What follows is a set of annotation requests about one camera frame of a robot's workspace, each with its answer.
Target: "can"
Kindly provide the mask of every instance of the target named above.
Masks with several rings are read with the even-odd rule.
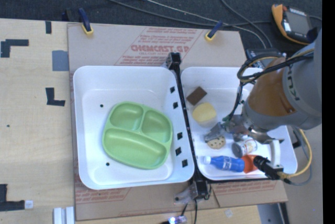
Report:
[[[257,142],[252,138],[240,142],[234,142],[231,149],[237,158],[241,158],[242,156],[257,150]]]

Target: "white tray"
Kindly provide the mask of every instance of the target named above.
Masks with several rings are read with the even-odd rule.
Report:
[[[239,86],[239,80],[237,78],[238,68],[210,68],[210,67],[191,67],[186,68],[181,74],[181,80],[183,84],[183,91],[185,100],[186,97],[194,91],[198,86],[203,88],[207,95],[201,99],[198,103],[209,102],[214,106],[217,112],[217,122],[221,121],[223,117],[227,116],[233,109],[237,88]],[[252,68],[248,69],[245,74],[258,72],[260,69]],[[243,97],[246,99],[252,84],[248,84],[243,88]],[[232,172],[232,171],[221,171],[212,165],[202,164],[202,156],[218,156],[226,155],[234,157],[231,150],[233,143],[232,137],[226,137],[226,145],[219,149],[214,150],[210,148],[205,140],[204,135],[210,130],[200,126],[193,118],[192,111],[195,108],[190,102],[186,101],[187,114],[189,124],[192,132],[192,139],[194,143],[194,151],[197,158],[197,164],[200,172],[208,179],[214,181],[221,180],[242,180],[249,178],[266,178],[263,172],[256,170],[250,173],[244,172]],[[235,114],[241,113],[241,106],[237,108]],[[297,160],[295,157],[292,142],[286,126],[281,126],[268,133],[270,137],[281,139],[284,141],[281,143],[281,165],[284,167],[284,172],[295,173],[297,170]],[[269,145],[262,145],[258,143],[258,148],[252,154],[261,155],[265,158],[271,159],[271,152]]]
[[[179,183],[194,173],[183,110],[174,74],[162,67],[84,66],[73,76],[79,176],[91,189]],[[173,123],[166,162],[154,170],[111,159],[102,147],[106,119],[117,103],[141,103],[165,113]]]

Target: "blue and yellow clamp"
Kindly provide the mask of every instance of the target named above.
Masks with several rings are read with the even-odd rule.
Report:
[[[205,39],[207,41],[212,41],[214,39],[215,33],[219,30],[219,28],[221,28],[222,25],[223,25],[223,22],[221,20],[217,22],[215,27],[212,30],[210,30],[208,33],[206,33]]]
[[[82,19],[82,28],[86,35],[91,35],[93,33],[93,28],[91,27],[90,21],[88,20],[87,14],[84,9],[78,9],[80,18]]]

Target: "blue bottle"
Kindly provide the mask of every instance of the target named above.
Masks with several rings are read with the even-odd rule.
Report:
[[[228,156],[204,156],[203,163],[212,164],[220,170],[242,172],[244,169],[243,159],[236,159]]]

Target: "device screen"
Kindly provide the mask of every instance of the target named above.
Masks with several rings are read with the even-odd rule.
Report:
[[[291,31],[305,35],[310,30],[306,16],[287,11],[286,17]]]

